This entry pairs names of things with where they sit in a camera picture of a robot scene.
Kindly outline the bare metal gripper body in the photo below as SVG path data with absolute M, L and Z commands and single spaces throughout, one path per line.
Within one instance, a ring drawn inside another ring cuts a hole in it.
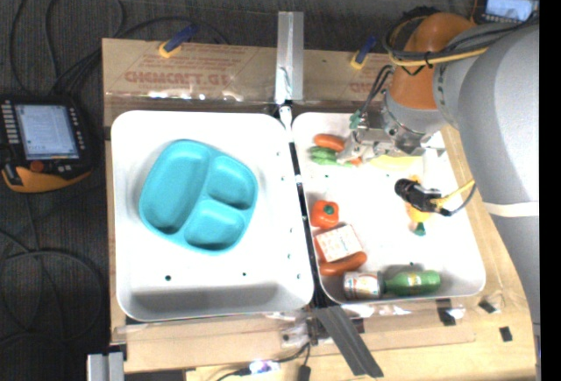
M 360 123 L 352 130 L 352 143 L 356 144 L 357 156 L 367 146 L 372 147 L 377 156 L 420 156 L 431 139 L 431 134 L 417 133 L 398 123 L 391 123 L 384 128 Z

